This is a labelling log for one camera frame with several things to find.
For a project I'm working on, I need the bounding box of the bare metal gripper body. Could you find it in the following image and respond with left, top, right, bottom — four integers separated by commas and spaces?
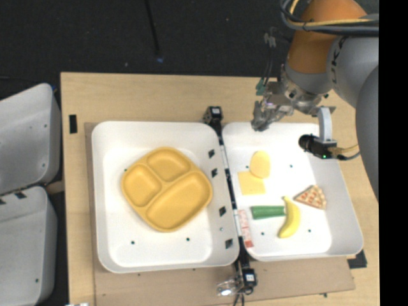
261, 73, 323, 116

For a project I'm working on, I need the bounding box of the yellow oval potato slice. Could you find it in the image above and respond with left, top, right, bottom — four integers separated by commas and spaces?
249, 150, 272, 180

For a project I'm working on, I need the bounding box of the white plastic tray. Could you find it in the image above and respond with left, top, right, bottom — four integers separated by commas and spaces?
91, 120, 240, 274
222, 121, 365, 263

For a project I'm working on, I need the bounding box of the thin black and white rod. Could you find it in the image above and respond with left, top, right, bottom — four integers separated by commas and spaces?
215, 122, 247, 269

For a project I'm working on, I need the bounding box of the yellow square cheese slice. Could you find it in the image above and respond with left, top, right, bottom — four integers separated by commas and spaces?
237, 170, 266, 196

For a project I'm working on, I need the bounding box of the toy pizza slice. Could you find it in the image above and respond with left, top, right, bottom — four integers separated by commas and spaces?
293, 185, 328, 210

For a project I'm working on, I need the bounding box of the green toy cucumber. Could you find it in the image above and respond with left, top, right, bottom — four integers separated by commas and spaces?
249, 205, 287, 221

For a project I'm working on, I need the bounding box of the yellow banana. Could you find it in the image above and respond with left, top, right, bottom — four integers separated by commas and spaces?
277, 196, 302, 239

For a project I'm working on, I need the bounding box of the red and white packet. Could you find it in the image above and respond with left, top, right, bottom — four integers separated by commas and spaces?
238, 209, 254, 248

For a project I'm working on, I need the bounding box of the yellow divided plate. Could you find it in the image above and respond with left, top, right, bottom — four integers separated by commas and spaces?
120, 146, 214, 233

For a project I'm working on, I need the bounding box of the black block with wires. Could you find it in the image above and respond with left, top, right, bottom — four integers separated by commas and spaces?
240, 267, 259, 289
203, 106, 224, 124

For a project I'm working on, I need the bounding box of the black cylinder on white bracket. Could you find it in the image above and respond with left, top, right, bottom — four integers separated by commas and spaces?
298, 106, 338, 160

